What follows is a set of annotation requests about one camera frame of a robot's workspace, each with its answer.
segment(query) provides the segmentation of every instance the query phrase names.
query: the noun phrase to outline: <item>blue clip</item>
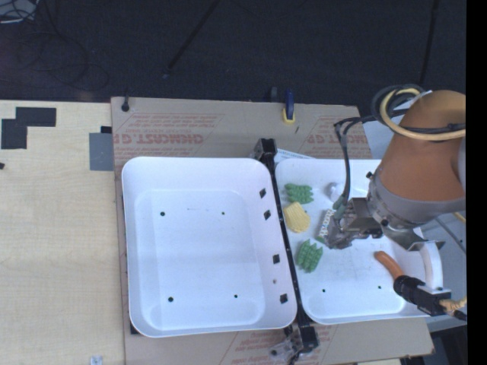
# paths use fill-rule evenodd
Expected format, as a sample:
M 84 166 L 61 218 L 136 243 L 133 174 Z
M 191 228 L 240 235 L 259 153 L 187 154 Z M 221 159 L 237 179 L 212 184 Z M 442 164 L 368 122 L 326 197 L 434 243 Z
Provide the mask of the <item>blue clip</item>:
M 294 93 L 291 89 L 286 89 L 286 107 L 282 110 L 284 123 L 292 124 L 296 121 L 294 117 Z

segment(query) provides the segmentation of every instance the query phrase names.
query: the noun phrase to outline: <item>black cable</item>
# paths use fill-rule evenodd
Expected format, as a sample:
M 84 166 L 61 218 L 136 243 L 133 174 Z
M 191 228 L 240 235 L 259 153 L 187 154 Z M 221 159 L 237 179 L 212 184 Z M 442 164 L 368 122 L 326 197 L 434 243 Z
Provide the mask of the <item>black cable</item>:
M 34 84 L 30 84 L 30 83 L 25 83 L 25 82 L 8 80 L 7 78 L 1 78 L 1 77 L 0 77 L 0 81 L 5 82 L 5 83 L 10 84 L 10 85 L 19 85 L 22 87 L 30 87 L 30 88 L 45 89 L 45 90 L 59 89 L 61 87 L 64 87 L 64 85 L 51 86 L 51 87 L 47 87 L 46 85 L 34 85 Z
M 296 363 L 297 360 L 299 360 L 299 356 L 301 355 L 301 352 L 302 350 L 299 350 L 298 352 L 296 352 L 295 355 L 293 355 L 289 361 L 288 361 L 288 365 L 294 365 Z
M 426 68 L 428 67 L 429 56 L 431 54 L 431 46 L 433 45 L 434 28 L 436 25 L 436 17 L 438 16 L 438 8 L 440 6 L 440 0 L 433 0 L 431 7 L 431 20 L 429 23 L 428 41 L 426 43 L 425 58 L 423 59 L 423 66 L 421 74 L 419 75 L 419 84 L 423 85 L 425 82 Z
M 19 9 L 16 3 L 17 0 L 10 0 L 9 2 L 0 5 L 0 7 L 5 7 L 8 5 L 12 6 L 11 10 L 4 12 L 0 17 L 0 24 L 20 23 L 22 21 L 25 21 L 25 19 L 31 19 L 31 20 L 34 19 L 33 15 L 37 11 L 37 6 L 35 7 L 35 9 L 32 10 L 32 12 L 29 12 L 29 11 L 25 11 L 24 9 Z
M 177 51 L 176 55 L 170 60 L 169 64 L 167 64 L 167 67 L 164 68 L 164 78 L 168 78 L 171 71 L 173 70 L 173 67 L 175 66 L 176 62 L 181 58 L 181 56 L 184 54 L 186 49 L 189 47 L 193 39 L 198 35 L 198 32 L 202 29 L 203 25 L 206 23 L 208 18 L 211 16 L 213 11 L 216 9 L 217 5 L 220 3 L 221 0 L 213 0 L 213 2 L 210 4 L 208 9 L 206 10 L 206 13 L 203 15 L 203 17 L 199 20 L 198 24 L 196 27 L 191 31 L 189 36 L 186 38 L 184 41 L 183 45 L 180 47 L 180 49 Z
M 416 127 L 404 127 L 406 130 L 410 130 L 411 132 L 421 132 L 422 134 L 441 134 L 443 132 L 455 132 L 459 130 L 463 130 L 466 128 L 466 123 L 450 123 L 445 127 L 437 127 L 437 128 L 416 128 Z
M 397 92 L 403 89 L 415 89 L 419 93 L 425 92 L 425 90 L 420 87 L 419 85 L 416 84 L 404 84 L 404 85 L 390 85 L 389 87 L 385 87 L 381 90 L 379 90 L 373 97 L 371 101 L 371 114 L 374 116 L 374 118 L 382 123 L 383 125 L 386 125 L 386 123 L 383 121 L 382 116 L 380 115 L 380 104 L 382 103 L 382 100 L 385 98 L 386 95 L 388 95 L 390 92 L 394 92 L 394 94 L 391 96 L 389 99 L 389 103 L 387 104 L 387 114 L 390 115 L 390 113 L 396 109 L 398 106 L 401 104 L 405 103 L 407 100 L 411 100 L 415 97 L 415 94 L 399 94 L 397 95 Z
M 454 318 L 457 318 L 459 320 L 463 320 L 464 322 L 466 322 L 466 314 L 463 313 L 462 311 L 460 311 L 459 309 L 454 310 L 452 316 Z
M 340 143 L 340 146 L 342 148 L 343 152 L 343 159 L 345 161 L 345 186 L 343 187 L 343 192 L 341 194 L 340 199 L 336 203 L 335 209 L 337 209 L 340 205 L 342 207 L 345 207 L 349 197 L 350 197 L 350 190 L 352 188 L 351 184 L 351 172 L 350 172 L 350 158 L 349 158 L 349 151 L 348 151 L 348 145 L 347 145 L 347 134 L 349 130 L 356 124 L 362 122 L 371 122 L 375 120 L 373 116 L 364 116 L 364 117 L 352 117 L 352 118 L 346 118 L 342 119 L 339 122 L 334 124 L 335 127 L 335 133 L 336 137 Z M 348 123 L 348 125 L 343 129 L 343 132 L 341 132 L 342 126 L 344 124 Z M 337 216 L 340 216 L 342 214 L 342 210 L 338 211 Z
M 293 7 L 293 8 L 290 8 L 288 10 L 288 12 L 286 12 L 285 14 L 283 15 L 280 15 L 278 17 L 266 17 L 266 16 L 262 16 L 260 14 L 257 14 L 256 12 L 250 10 L 249 8 L 245 7 L 244 5 L 242 5 L 241 3 L 237 2 L 236 0 L 228 0 L 232 3 L 234 3 L 235 5 L 237 5 L 238 7 L 242 8 L 244 11 L 246 12 L 249 12 L 250 14 L 252 14 L 253 16 L 259 18 L 259 19 L 262 19 L 264 21 L 280 21 L 282 19 L 286 19 L 287 17 L 290 17 L 292 16 L 293 14 L 297 14 L 298 13 L 298 10 L 300 8 L 302 8 L 309 0 L 303 0 L 300 4 L 298 4 L 296 7 Z
M 16 49 L 16 55 L 17 55 L 17 60 L 21 61 L 22 57 L 24 56 L 23 53 L 23 48 L 27 47 L 30 48 L 34 52 L 34 58 L 25 63 L 23 66 L 21 66 L 19 69 L 22 68 L 30 68 L 32 71 L 36 72 L 45 72 L 49 74 L 51 77 L 56 79 L 58 82 L 60 82 L 63 85 L 68 85 L 70 87 L 73 87 L 75 89 L 79 90 L 99 90 L 103 87 L 105 87 L 109 80 L 110 80 L 110 75 L 108 72 L 101 67 L 98 64 L 89 62 L 89 53 L 88 51 L 74 38 L 67 36 L 59 31 L 59 28 L 57 27 L 57 16 L 53 16 L 53 13 L 51 12 L 51 9 L 49 7 L 49 1 L 51 0 L 40 0 L 39 4 L 36 6 L 36 20 L 35 24 L 37 27 L 39 27 L 42 23 L 42 15 L 41 12 L 46 15 L 47 21 L 44 21 L 44 23 L 48 23 L 49 27 L 52 29 L 52 31 L 45 31 L 45 30 L 33 30 L 32 32 L 23 35 L 20 39 L 17 40 L 12 40 L 12 42 L 16 42 L 19 46 Z M 17 15 L 21 15 L 19 12 L 20 10 L 16 10 Z M 25 24 L 30 22 L 29 21 L 22 21 L 19 24 L 19 32 L 22 31 L 25 28 Z M 60 39 L 62 42 L 65 43 L 67 47 L 72 47 L 72 45 L 75 46 L 75 53 L 78 56 L 78 58 L 81 59 L 79 63 L 72 62 L 72 63 L 64 63 L 62 62 L 61 64 L 58 65 L 52 65 L 50 62 L 51 60 L 47 60 L 43 57 L 44 52 L 46 51 L 46 48 L 48 47 L 49 44 L 55 39 Z M 95 85 L 81 85 L 79 84 L 80 80 L 83 78 L 87 77 L 87 74 L 89 71 L 93 71 L 93 69 L 97 69 L 98 76 L 96 77 L 96 84 Z M 72 72 L 75 73 L 74 77 L 70 77 L 67 79 L 69 76 L 67 73 Z M 9 84 L 21 84 L 17 83 L 13 80 L 5 80 L 5 79 L 0 79 L 0 81 L 3 82 L 8 82 Z M 45 86 L 36 86 L 35 84 L 26 84 L 29 87 L 38 87 L 38 88 L 46 88 Z

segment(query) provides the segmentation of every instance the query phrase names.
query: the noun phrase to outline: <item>black tape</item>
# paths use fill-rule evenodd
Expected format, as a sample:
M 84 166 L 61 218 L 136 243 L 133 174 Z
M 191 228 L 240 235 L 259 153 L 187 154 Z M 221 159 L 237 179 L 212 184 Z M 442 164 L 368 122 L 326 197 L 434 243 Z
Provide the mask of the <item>black tape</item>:
M 2 149 L 27 149 L 27 126 L 16 119 L 2 120 Z
M 27 149 L 27 127 L 55 127 L 56 108 L 17 107 L 15 119 L 2 120 L 2 149 Z
M 135 327 L 132 323 L 130 323 L 130 334 L 132 335 L 140 335 L 140 332 L 138 332 L 137 330 L 135 330 Z
M 20 107 L 15 110 L 19 125 L 36 127 L 56 127 L 56 108 Z

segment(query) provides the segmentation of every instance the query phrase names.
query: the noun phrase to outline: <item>white tray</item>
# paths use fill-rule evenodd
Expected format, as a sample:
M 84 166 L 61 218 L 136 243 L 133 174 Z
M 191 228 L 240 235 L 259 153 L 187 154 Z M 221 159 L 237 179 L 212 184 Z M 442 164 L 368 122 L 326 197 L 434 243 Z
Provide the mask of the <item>white tray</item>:
M 282 328 L 297 304 L 272 180 L 249 158 L 122 171 L 129 313 L 148 337 Z
M 379 160 L 350 161 L 350 198 L 367 195 L 369 179 L 365 175 L 369 171 L 373 173 L 379 163 Z M 426 316 L 415 305 L 407 303 L 394 292 L 393 279 L 385 267 L 375 260 L 374 252 L 387 252 L 395 258 L 406 275 L 423 281 L 426 276 L 425 264 L 430 266 L 431 262 L 424 261 L 422 254 L 426 258 L 431 256 L 435 261 L 433 273 L 442 281 L 436 246 L 428 248 L 431 253 L 428 255 L 408 252 L 385 236 L 380 239 L 372 239 L 370 236 L 365 240 L 353 240 L 350 247 L 341 250 L 328 249 L 314 240 L 320 232 L 326 209 L 331 208 L 334 202 L 334 198 L 330 199 L 326 187 L 335 183 L 339 186 L 336 196 L 342 193 L 345 183 L 344 160 L 287 159 L 278 163 L 275 177 L 283 208 L 290 204 L 285 189 L 286 183 L 308 185 L 313 188 L 314 201 L 302 205 L 311 219 L 308 230 L 293 233 L 288 229 L 293 256 L 296 256 L 301 244 L 310 238 L 312 243 L 323 247 L 323 255 L 316 270 L 305 272 L 296 267 L 303 308 L 312 320 L 328 325 Z

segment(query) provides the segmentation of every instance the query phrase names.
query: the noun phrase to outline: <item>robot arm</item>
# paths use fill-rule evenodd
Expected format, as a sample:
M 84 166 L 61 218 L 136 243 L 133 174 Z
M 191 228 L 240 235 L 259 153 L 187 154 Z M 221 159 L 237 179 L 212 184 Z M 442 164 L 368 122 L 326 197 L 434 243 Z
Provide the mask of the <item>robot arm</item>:
M 424 241 L 413 229 L 441 214 L 466 208 L 466 97 L 429 92 L 392 125 L 396 134 L 373 175 L 367 198 L 351 198 L 329 223 L 325 243 L 343 249 L 354 238 L 385 234 L 405 249 Z

